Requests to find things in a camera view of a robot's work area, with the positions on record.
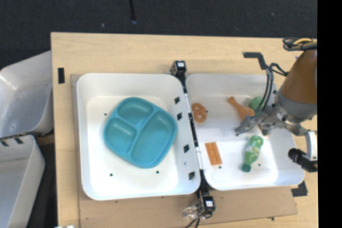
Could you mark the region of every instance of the toy donut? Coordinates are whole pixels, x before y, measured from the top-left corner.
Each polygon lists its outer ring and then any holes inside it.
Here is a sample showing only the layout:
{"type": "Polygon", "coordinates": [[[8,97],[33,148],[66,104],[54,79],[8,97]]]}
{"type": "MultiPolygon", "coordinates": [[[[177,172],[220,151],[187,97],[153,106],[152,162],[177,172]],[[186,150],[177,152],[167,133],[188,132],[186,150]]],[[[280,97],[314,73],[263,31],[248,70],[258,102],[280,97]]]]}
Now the toy donut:
{"type": "Polygon", "coordinates": [[[198,123],[203,123],[207,119],[207,110],[200,103],[194,103],[191,106],[193,118],[198,123]]]}

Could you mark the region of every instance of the orange block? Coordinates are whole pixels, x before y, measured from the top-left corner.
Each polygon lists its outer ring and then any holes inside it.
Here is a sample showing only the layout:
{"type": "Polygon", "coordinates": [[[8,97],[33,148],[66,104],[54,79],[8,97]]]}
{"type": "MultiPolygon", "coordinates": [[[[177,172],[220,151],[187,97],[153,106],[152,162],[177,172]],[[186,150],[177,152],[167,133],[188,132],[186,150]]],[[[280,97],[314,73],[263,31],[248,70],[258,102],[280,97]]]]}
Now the orange block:
{"type": "Polygon", "coordinates": [[[216,164],[222,164],[219,149],[217,148],[216,142],[205,143],[205,148],[209,156],[210,164],[212,166],[216,164]]]}

